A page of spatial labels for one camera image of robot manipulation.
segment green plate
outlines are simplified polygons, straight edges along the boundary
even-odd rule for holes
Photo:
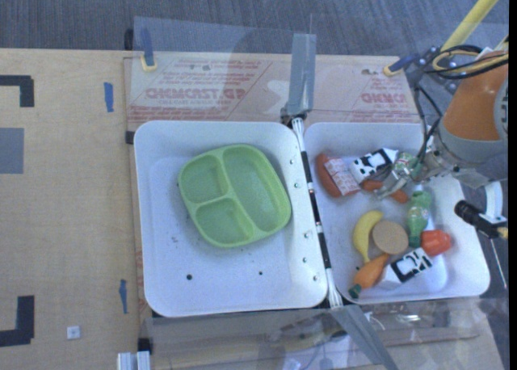
[[[183,202],[200,234],[231,248],[266,238],[291,218],[291,203],[266,155],[229,145],[190,160],[179,172]]]

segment yellow banana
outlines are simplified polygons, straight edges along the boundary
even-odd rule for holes
[[[363,255],[364,263],[367,263],[370,258],[368,257],[368,247],[370,243],[370,232],[372,232],[373,226],[382,219],[384,214],[381,211],[373,209],[361,215],[354,227],[354,233],[352,241],[355,248]]]

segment brown round object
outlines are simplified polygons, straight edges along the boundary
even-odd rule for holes
[[[397,222],[382,220],[372,229],[373,243],[390,255],[400,254],[409,245],[409,237],[404,227]]]

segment gray carpet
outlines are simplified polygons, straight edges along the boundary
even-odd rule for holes
[[[0,47],[119,50],[124,49],[124,33],[134,28],[135,18],[151,18],[195,23],[193,27],[177,26],[174,39],[158,41],[160,47],[168,49],[202,44],[228,49],[228,44],[230,47],[233,44],[229,42],[232,36],[224,40],[224,32],[219,32],[219,40],[214,40],[204,27],[204,24],[220,24],[267,29],[254,31],[263,38],[248,40],[249,45],[241,46],[243,50],[288,53],[291,32],[312,32],[317,34],[318,53],[406,55],[441,45],[476,1],[0,0]],[[508,33],[509,10],[509,0],[500,0],[467,42],[482,47],[495,46]],[[433,87],[432,82],[427,87],[445,108],[449,94]],[[430,112],[428,104],[424,107]],[[506,177],[507,156],[493,159],[481,171],[496,179]],[[507,183],[503,186],[504,215],[507,216]],[[482,203],[479,191],[466,190],[465,193],[468,198]],[[485,296],[502,300],[501,308],[506,309],[503,315],[501,309],[490,312],[490,318],[497,329],[503,362],[509,368],[507,290],[502,286],[490,244],[484,241],[483,245],[493,276]],[[507,280],[507,245],[496,242],[496,246]]]

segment yellow tube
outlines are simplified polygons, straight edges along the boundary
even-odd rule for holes
[[[441,50],[460,45],[467,40],[477,25],[486,17],[498,0],[477,0],[476,5],[465,16],[458,28],[452,33],[449,39],[442,46]]]

